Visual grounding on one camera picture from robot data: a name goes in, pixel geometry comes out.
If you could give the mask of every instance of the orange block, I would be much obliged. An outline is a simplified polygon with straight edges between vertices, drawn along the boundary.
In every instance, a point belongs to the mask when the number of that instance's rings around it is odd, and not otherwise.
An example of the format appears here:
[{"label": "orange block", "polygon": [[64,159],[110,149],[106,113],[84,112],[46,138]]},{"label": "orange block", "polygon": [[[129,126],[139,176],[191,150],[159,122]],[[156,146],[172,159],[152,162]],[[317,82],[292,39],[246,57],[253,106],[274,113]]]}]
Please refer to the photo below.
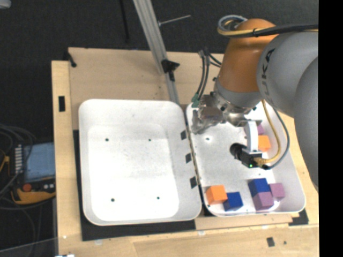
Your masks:
[{"label": "orange block", "polygon": [[268,135],[258,136],[258,149],[261,152],[267,152],[271,148]]},{"label": "orange block", "polygon": [[209,205],[223,203],[227,200],[227,194],[223,185],[211,186],[206,191],[206,196]]}]

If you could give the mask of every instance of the black floor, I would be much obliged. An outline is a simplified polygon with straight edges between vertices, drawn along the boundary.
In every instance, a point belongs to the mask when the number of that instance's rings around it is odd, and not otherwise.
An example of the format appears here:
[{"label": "black floor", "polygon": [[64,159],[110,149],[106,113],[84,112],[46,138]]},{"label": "black floor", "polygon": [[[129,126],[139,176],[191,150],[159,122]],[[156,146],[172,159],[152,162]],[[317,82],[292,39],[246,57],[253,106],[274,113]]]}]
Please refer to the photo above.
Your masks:
[{"label": "black floor", "polygon": [[[148,45],[132,0],[11,0],[0,10],[0,123],[18,126],[37,138],[53,136],[52,60],[63,60],[68,47],[147,50]],[[319,0],[152,0],[168,51],[198,52],[207,46],[223,53],[227,39],[216,31],[228,14],[263,18],[276,25],[319,21]],[[39,239],[53,237],[48,203],[28,210]],[[0,249],[30,243],[32,227],[22,211],[0,210]]]}]

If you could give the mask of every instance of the electronic device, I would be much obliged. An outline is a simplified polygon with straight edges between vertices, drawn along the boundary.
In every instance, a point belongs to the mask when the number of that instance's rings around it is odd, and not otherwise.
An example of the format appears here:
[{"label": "electronic device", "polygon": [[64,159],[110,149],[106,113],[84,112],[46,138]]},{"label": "electronic device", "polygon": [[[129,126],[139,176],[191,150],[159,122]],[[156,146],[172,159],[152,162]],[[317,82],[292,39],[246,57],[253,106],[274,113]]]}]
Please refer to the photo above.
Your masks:
[{"label": "electronic device", "polygon": [[18,144],[10,156],[9,175],[18,174],[11,195],[16,204],[30,205],[56,195],[53,142]]}]

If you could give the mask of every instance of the blue box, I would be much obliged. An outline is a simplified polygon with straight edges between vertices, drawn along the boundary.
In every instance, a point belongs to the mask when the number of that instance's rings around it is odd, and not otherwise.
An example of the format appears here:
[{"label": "blue box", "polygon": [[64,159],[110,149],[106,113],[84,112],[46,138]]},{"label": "blue box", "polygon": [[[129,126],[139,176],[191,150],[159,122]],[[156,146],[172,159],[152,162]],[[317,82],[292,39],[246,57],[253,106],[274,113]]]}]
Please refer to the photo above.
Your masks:
[{"label": "blue box", "polygon": [[251,197],[254,197],[259,192],[270,191],[269,184],[266,178],[253,179],[248,183]]},{"label": "blue box", "polygon": [[223,202],[224,210],[237,210],[243,207],[243,201],[239,192],[226,193],[227,200]]}]

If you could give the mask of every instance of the wooden table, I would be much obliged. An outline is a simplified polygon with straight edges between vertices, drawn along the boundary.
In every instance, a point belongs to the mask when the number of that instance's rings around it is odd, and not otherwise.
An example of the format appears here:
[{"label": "wooden table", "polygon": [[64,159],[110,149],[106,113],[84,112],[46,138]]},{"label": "wooden table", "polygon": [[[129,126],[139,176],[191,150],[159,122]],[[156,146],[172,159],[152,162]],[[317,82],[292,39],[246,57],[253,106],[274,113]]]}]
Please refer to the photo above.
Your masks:
[{"label": "wooden table", "polygon": [[[77,64],[52,61],[54,140],[59,254],[82,256],[319,256],[319,205],[297,144],[293,119],[282,115],[290,133],[290,152],[307,198],[308,224],[290,226],[300,215],[268,214],[195,219],[196,230],[82,241],[72,131],[78,107],[87,99],[168,100],[165,77],[158,74],[150,51],[69,48]],[[175,71],[180,104],[197,90],[201,60],[197,54],[168,52],[180,63]],[[216,54],[219,60],[222,55]],[[218,68],[210,68],[205,89],[213,89]],[[273,240],[274,246],[267,242]]]}]

